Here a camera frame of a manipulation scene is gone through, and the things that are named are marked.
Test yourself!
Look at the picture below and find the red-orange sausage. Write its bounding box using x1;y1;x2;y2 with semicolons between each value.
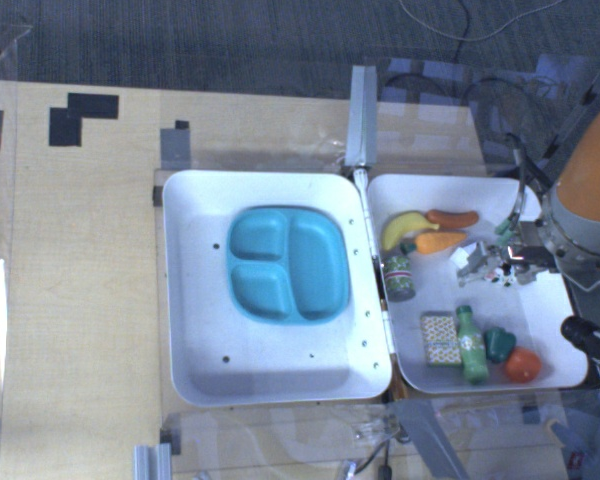
425;208;481;231

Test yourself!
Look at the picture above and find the green bottle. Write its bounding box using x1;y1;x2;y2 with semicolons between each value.
454;304;491;386

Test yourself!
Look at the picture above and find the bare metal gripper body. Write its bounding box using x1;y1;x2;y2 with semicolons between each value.
496;220;557;285

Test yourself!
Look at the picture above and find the blue divided plate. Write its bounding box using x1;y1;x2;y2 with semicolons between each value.
225;206;353;327

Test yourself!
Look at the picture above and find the orange carrot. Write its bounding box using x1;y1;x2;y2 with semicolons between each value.
400;230;469;257

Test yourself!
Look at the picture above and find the dark green pepper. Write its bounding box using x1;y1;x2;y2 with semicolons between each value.
483;327;518;365

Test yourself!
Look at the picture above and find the yellow patterned carton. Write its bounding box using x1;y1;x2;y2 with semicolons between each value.
419;311;463;368

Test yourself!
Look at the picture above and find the orange-red tomato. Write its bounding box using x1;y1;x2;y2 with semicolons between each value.
503;346;543;385

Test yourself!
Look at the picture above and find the black cylinder on white bracket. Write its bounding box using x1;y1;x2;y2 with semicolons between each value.
559;283;600;370

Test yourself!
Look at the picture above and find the green and white can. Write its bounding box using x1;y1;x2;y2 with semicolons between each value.
382;253;417;303

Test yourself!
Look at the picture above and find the yellow banana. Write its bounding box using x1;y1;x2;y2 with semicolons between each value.
380;210;441;252

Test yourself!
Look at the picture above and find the white plastic tray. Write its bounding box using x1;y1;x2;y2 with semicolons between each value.
366;173;591;396
161;169;394;409

